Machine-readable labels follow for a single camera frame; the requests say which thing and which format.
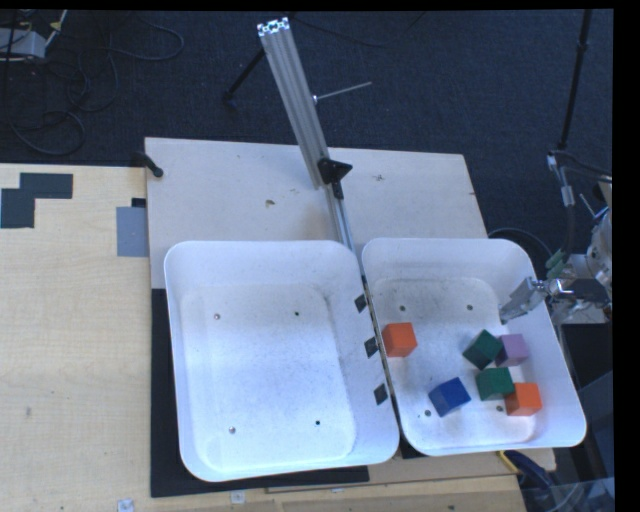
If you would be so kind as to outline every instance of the white tray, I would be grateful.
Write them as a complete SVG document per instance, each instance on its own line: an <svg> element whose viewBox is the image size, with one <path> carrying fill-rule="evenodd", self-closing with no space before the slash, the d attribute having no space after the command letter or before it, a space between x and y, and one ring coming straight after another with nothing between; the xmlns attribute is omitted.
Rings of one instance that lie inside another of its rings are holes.
<svg viewBox="0 0 640 512"><path fill-rule="evenodd" d="M362 256L380 329L412 322L418 347L406 358L388 358L401 428L427 455L567 447L578 444L586 421L544 304L502 325L501 304L525 277L535 277L527 254L494 239L376 239ZM514 382L534 381L541 411L507 416L501 401L481 401L479 372L463 356L482 329L495 336L520 333L530 357L511 367ZM460 377L471 401L440 417L428 393Z"/></svg>
<svg viewBox="0 0 640 512"><path fill-rule="evenodd" d="M358 262L333 241L166 255L180 453L206 481L384 462L399 430Z"/></svg>

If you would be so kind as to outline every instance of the wooden surface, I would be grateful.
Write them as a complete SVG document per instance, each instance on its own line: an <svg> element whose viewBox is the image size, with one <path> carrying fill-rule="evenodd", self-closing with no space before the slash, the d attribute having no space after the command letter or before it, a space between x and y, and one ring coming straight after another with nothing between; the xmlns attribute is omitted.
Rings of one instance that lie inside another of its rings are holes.
<svg viewBox="0 0 640 512"><path fill-rule="evenodd" d="M0 229L3 510L114 512L125 498L136 512L525 510L492 453L396 459L365 486L253 489L244 504L228 492L152 499L149 258L118 257L116 239L116 208L145 197L145 171L3 164L0 188L20 172L74 183L71 200L36 200L33 229ZM551 450L529 455L553 469Z"/></svg>

